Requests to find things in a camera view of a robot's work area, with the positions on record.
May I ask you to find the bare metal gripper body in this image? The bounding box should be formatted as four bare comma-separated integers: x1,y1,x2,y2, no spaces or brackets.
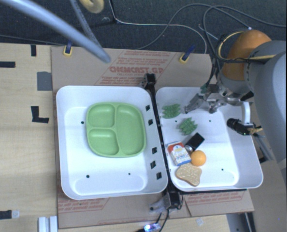
198,84,243,106

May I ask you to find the green ridged toy vegetable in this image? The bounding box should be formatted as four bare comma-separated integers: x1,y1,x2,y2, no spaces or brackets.
161,103,182,119
177,117,198,136

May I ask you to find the thin black rod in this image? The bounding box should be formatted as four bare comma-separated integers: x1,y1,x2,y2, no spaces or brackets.
148,87,173,193

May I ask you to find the white plastic tray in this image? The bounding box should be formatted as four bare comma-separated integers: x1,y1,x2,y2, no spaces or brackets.
56,85,169,201
155,86,264,192

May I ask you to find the red and white carton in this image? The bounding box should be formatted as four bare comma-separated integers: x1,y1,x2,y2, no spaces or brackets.
167,141,192,167

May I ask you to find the orange toy fruit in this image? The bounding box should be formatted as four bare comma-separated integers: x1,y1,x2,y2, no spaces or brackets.
190,150,207,167

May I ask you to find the green divided plate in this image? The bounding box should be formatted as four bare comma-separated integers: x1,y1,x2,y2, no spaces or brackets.
86,101,147,158

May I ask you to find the tan toy bread slice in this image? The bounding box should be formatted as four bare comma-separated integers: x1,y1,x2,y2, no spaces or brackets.
175,162,203,187

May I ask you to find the brown cardboard board red print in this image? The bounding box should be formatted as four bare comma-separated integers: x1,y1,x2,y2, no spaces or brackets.
50,46,255,229

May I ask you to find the black cylinder on white bracket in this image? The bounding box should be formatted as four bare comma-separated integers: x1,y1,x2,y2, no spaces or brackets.
226,101,255,136

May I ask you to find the black block with thin wires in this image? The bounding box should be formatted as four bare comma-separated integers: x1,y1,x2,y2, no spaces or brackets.
143,73,157,90
166,191,183,209

